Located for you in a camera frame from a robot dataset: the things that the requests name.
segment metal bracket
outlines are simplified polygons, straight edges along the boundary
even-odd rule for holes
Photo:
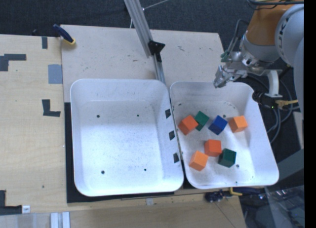
[[[165,44],[155,42],[152,40],[148,42],[148,47],[149,47],[150,53],[152,55],[156,55],[156,60],[158,62],[162,62],[160,52],[161,52],[161,50],[163,50],[164,46],[165,46]]]
[[[149,46],[150,53],[154,55],[154,54],[159,54],[161,50],[163,50],[163,48],[165,47],[165,44],[151,40],[149,41],[148,46]]]

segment gray tape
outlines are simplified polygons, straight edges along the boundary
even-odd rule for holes
[[[48,48],[47,37],[41,37],[41,47],[42,49]]]
[[[62,84],[63,74],[61,65],[52,64],[48,65],[48,83],[49,84]]]
[[[153,198],[146,198],[146,204],[147,205],[153,205],[154,204],[154,199]]]

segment wooden board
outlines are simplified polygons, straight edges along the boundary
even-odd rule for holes
[[[0,227],[49,227],[49,213],[0,216]],[[246,228],[238,197],[70,212],[73,228]]]
[[[30,205],[31,213],[146,208],[145,198],[67,204],[63,85],[48,82],[48,65],[62,64],[61,40],[48,38],[48,49],[41,41],[41,37],[0,35],[0,56],[27,57],[9,61],[8,71],[0,72],[0,190],[6,190],[6,206]],[[43,116],[42,99],[49,99],[50,109],[60,111],[60,116]],[[172,197],[156,197],[153,203],[202,203],[202,193],[182,189]],[[238,201],[232,205],[240,212]]]

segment black tape marking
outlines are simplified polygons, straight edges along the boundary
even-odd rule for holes
[[[26,60],[26,54],[4,54],[8,60]]]
[[[180,160],[180,159],[179,159],[179,156],[178,156],[178,154],[175,152],[175,153],[173,154],[173,162],[174,162],[174,163],[177,163],[179,160]]]
[[[26,54],[4,54],[4,56],[0,56],[0,72],[9,70],[9,60],[26,60]]]
[[[42,47],[42,49],[48,48],[47,37],[41,37],[41,47]]]
[[[22,205],[6,206],[5,205],[5,190],[0,190],[0,216],[21,214]]]
[[[168,117],[171,116],[171,111],[170,111],[170,109],[165,110],[165,113],[166,113],[166,118],[168,118]]]
[[[8,71],[9,69],[9,61],[6,57],[0,56],[0,71]]]
[[[169,132],[169,139],[172,140],[175,137],[174,131]]]
[[[44,109],[44,113],[43,115],[47,115],[47,116],[60,116],[60,112],[52,112],[50,111],[50,100],[49,99],[42,99],[41,101],[43,103],[43,109]]]

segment metal rod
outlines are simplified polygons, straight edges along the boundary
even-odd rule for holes
[[[135,26],[140,42],[145,50],[146,56],[150,57],[152,56],[152,54],[150,52],[148,44],[150,41],[153,40],[153,36],[150,32],[143,8],[139,0],[124,0],[124,2]],[[155,54],[153,55],[153,57],[156,68],[156,78],[165,84],[162,63],[157,61],[157,56]]]

